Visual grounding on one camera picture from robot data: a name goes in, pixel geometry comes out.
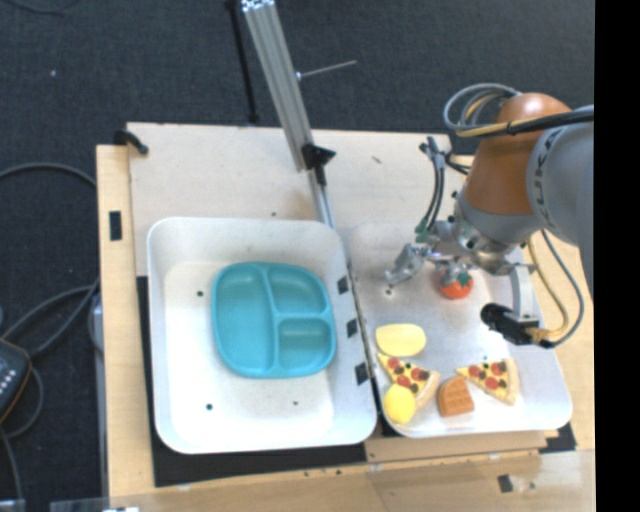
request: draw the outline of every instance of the white tray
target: white tray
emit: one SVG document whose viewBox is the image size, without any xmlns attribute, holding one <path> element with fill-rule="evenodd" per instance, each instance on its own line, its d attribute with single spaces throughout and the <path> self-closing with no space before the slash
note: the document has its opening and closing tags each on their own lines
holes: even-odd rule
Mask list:
<svg viewBox="0 0 640 512">
<path fill-rule="evenodd" d="M 355 444 L 377 412 L 337 233 L 314 221 L 167 218 L 148 236 L 155 424 L 172 449 L 189 454 Z M 323 371 L 293 379 L 250 379 L 230 371 L 214 345 L 210 292 L 232 263 L 299 265 L 320 277 L 333 306 L 337 351 Z"/>
<path fill-rule="evenodd" d="M 426 262 L 413 278 L 389 288 L 384 271 L 393 268 L 402 247 L 413 241 L 413 228 L 414 225 L 406 223 L 362 224 L 352 230 L 348 240 L 365 339 L 380 396 L 390 381 L 377 364 L 375 329 L 392 323 L 413 323 L 424 329 L 426 348 L 407 359 L 439 371 L 443 381 L 453 377 L 458 366 L 479 362 L 485 357 L 513 357 L 519 368 L 521 393 L 516 403 L 508 406 L 470 385 L 475 403 L 472 413 L 443 418 L 433 400 L 408 424 L 389 423 L 400 434 L 419 438 L 552 430 L 565 425 L 571 416 L 571 398 L 555 353 L 508 343 L 480 319 L 482 307 L 489 302 L 512 307 L 507 277 L 496 278 L 474 270 L 471 295 L 452 301 L 439 295 L 433 285 L 434 267 Z"/>
</svg>

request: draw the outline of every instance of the black device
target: black device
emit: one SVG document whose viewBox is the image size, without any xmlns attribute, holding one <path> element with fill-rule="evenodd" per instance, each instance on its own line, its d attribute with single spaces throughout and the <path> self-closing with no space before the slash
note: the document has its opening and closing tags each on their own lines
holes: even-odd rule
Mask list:
<svg viewBox="0 0 640 512">
<path fill-rule="evenodd" d="M 18 401 L 30 374 L 29 354 L 0 338 L 0 424 Z"/>
</svg>

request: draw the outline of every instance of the yellow potato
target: yellow potato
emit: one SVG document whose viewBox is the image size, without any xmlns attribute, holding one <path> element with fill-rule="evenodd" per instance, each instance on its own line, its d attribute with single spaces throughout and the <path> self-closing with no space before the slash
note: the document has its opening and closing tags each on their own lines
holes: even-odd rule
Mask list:
<svg viewBox="0 0 640 512">
<path fill-rule="evenodd" d="M 396 423 L 409 423 L 416 413 L 416 399 L 409 388 L 400 384 L 392 384 L 384 394 L 382 407 L 387 417 Z"/>
<path fill-rule="evenodd" d="M 389 324 L 376 329 L 376 343 L 381 352 L 393 357 L 415 356 L 427 344 L 427 336 L 415 324 Z"/>
</svg>

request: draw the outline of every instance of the toy tomato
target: toy tomato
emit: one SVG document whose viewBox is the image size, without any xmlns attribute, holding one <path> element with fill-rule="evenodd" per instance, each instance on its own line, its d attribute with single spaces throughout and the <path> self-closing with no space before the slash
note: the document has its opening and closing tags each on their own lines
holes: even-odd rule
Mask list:
<svg viewBox="0 0 640 512">
<path fill-rule="evenodd" d="M 449 299 L 462 299 L 471 293 L 473 288 L 473 277 L 466 272 L 458 274 L 457 279 L 453 283 L 447 285 L 442 284 L 443 275 L 444 271 L 440 272 L 438 289 L 445 297 Z"/>
</svg>

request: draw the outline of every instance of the blue plate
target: blue plate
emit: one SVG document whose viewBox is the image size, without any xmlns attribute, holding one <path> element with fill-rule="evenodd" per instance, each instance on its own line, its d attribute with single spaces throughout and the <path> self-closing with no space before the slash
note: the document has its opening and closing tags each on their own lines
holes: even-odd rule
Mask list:
<svg viewBox="0 0 640 512">
<path fill-rule="evenodd" d="M 252 378 L 303 377 L 336 352 L 331 303 L 309 270 L 283 263 L 237 263 L 213 283 L 216 347 L 234 372 Z"/>
</svg>

